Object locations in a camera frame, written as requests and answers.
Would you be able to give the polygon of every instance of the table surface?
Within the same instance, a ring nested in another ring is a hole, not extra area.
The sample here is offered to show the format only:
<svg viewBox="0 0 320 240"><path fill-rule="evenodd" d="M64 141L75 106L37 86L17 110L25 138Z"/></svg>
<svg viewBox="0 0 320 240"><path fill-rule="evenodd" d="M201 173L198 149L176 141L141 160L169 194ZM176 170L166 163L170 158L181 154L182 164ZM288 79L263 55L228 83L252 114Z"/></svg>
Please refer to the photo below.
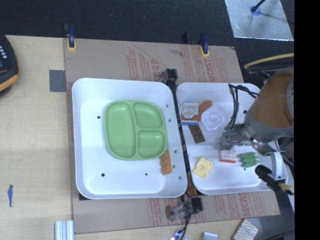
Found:
<svg viewBox="0 0 320 240"><path fill-rule="evenodd" d="M50 92L49 86L49 70L65 70L63 38L7 38L21 74L0 98L0 239L52 240L55 222L73 219L66 93ZM189 224L185 237L202 240L210 232L229 240L240 222ZM178 227L76 234L74 239L169 240Z"/></svg>

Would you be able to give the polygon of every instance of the cardboard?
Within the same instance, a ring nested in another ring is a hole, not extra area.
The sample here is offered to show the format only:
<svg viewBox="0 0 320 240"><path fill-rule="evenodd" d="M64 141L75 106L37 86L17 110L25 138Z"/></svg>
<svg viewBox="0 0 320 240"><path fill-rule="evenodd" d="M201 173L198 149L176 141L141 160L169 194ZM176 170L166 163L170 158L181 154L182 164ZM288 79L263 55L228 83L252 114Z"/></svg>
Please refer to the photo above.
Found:
<svg viewBox="0 0 320 240"><path fill-rule="evenodd" d="M76 234L168 225L183 225L184 219L170 221L166 209L180 198L132 198L89 200L81 197L75 179L73 133L73 83L80 78L158 81L165 69L177 69L177 84L243 83L236 52L232 47L209 46L202 57L198 45L77 39L76 50L64 40L72 209ZM203 211L190 223L235 220L279 215L273 191L201 196Z"/></svg>

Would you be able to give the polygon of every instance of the green divided tray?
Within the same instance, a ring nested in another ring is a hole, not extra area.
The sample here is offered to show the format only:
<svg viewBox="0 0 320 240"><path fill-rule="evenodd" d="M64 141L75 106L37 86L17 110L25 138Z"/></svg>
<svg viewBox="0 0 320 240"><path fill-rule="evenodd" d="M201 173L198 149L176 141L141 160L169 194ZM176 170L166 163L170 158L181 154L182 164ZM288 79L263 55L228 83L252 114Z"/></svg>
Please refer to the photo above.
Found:
<svg viewBox="0 0 320 240"><path fill-rule="evenodd" d="M118 159L154 159L167 149L164 115L146 101L117 100L108 104L104 135L108 150Z"/></svg>

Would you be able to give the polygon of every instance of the blue tape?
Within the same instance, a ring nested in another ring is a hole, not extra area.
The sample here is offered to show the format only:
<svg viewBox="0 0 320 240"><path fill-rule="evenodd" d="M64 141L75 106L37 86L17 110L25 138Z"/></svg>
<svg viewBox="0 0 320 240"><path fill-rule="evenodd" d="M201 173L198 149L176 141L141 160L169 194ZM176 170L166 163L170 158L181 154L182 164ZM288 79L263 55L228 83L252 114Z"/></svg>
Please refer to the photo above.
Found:
<svg viewBox="0 0 320 240"><path fill-rule="evenodd" d="M8 197L9 197L9 207L12 207L12 195L13 195L13 188L14 186L12 186L11 184L9 185L9 189L8 189Z"/></svg>
<svg viewBox="0 0 320 240"><path fill-rule="evenodd" d="M253 6L249 7L250 12L251 12L252 15L259 16L261 14L261 9L259 7L255 10L255 12L252 12L252 10L251 10L252 8L253 8Z"/></svg>

